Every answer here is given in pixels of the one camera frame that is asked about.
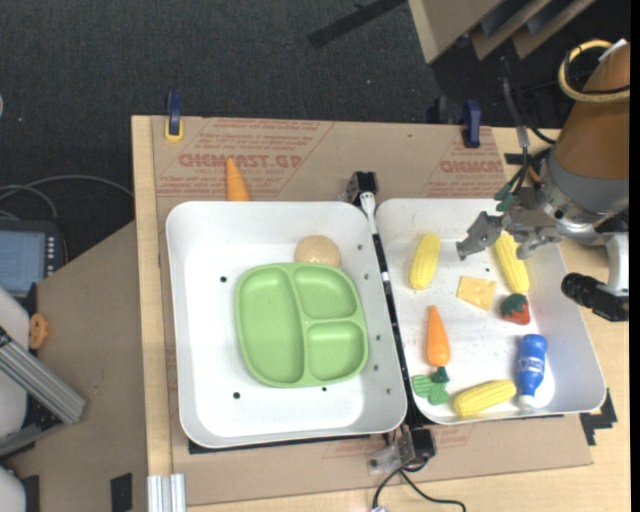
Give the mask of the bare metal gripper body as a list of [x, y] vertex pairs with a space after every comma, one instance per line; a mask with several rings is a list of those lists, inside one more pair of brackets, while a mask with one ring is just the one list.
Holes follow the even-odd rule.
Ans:
[[520, 231], [554, 231], [563, 238], [597, 245], [629, 232], [628, 210], [597, 212], [584, 208], [557, 189], [522, 188], [503, 213], [503, 226], [515, 238]]

